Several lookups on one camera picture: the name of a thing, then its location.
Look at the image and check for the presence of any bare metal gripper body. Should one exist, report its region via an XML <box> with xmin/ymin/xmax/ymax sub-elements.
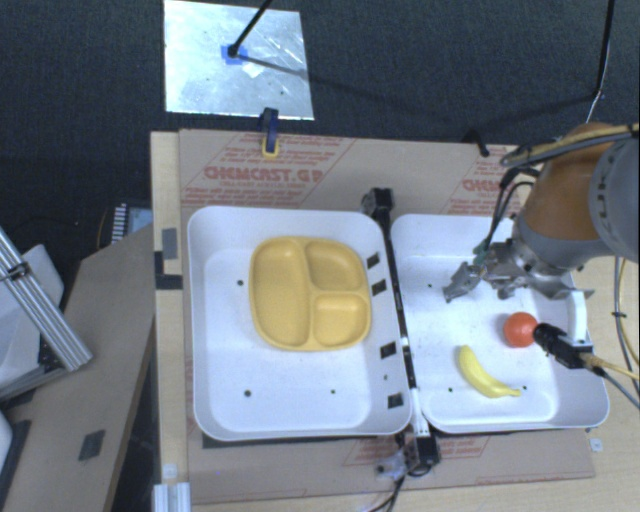
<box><xmin>479</xmin><ymin>239</ymin><xmax>577</xmax><ymax>301</ymax></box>

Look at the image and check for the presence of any orange ball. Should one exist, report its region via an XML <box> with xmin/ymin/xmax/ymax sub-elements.
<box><xmin>502</xmin><ymin>311</ymin><xmax>541</xmax><ymax>349</ymax></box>

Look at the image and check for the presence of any thin black and white rod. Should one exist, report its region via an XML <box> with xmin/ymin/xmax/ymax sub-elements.
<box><xmin>380</xmin><ymin>209</ymin><xmax>427</xmax><ymax>432</ymax></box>

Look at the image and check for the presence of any white plastic tray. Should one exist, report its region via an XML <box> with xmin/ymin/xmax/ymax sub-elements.
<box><xmin>389</xmin><ymin>213</ymin><xmax>612</xmax><ymax>435</ymax></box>
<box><xmin>186</xmin><ymin>205</ymin><xmax>414</xmax><ymax>443</ymax></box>

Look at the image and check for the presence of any yellow banana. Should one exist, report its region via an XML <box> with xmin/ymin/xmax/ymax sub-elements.
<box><xmin>455</xmin><ymin>344</ymin><xmax>523</xmax><ymax>400</ymax></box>

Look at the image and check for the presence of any yellow divided plate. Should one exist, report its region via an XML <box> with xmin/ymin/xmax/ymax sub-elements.
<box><xmin>248</xmin><ymin>235</ymin><xmax>374</xmax><ymax>353</ymax></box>

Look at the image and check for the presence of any brown cardboard board red print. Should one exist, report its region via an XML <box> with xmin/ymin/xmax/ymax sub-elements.
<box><xmin>177</xmin><ymin>128</ymin><xmax>599</xmax><ymax>506</ymax></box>

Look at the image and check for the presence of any black cylinder on white bracket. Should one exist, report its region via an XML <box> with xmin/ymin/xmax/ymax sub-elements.
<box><xmin>532</xmin><ymin>289</ymin><xmax>596</xmax><ymax>371</ymax></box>

